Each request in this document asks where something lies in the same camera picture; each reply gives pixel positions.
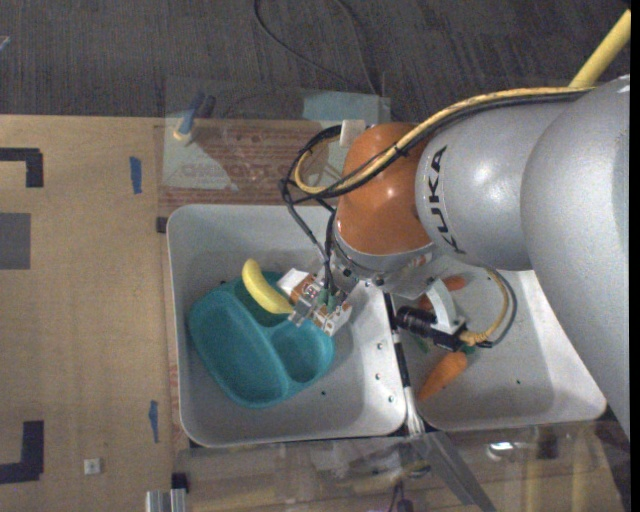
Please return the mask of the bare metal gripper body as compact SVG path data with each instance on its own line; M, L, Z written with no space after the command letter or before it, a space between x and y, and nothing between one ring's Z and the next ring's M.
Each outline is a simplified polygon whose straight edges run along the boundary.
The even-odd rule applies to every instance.
M357 279L350 271L329 260L315 273L309 273L299 284L299 298L312 300L315 311L310 320L347 321L353 312L350 295Z

